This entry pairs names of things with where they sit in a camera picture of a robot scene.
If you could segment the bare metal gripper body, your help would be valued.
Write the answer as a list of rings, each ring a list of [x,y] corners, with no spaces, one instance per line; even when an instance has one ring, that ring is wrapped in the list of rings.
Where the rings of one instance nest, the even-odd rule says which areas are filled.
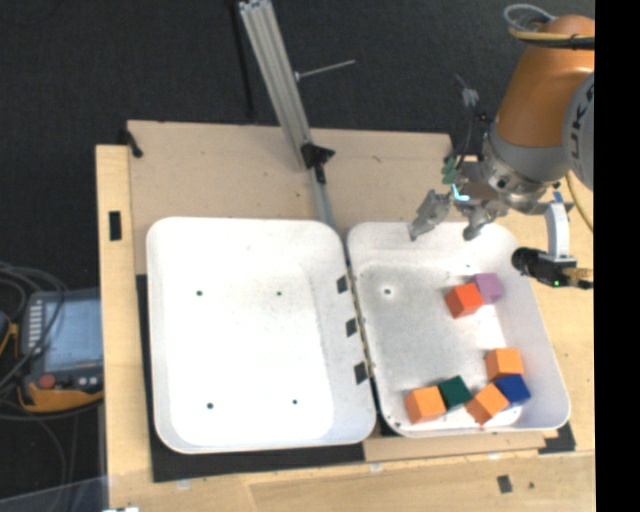
[[[513,209],[532,214],[552,182],[545,161],[503,158],[497,153],[456,156],[453,183],[457,200],[465,206]]]

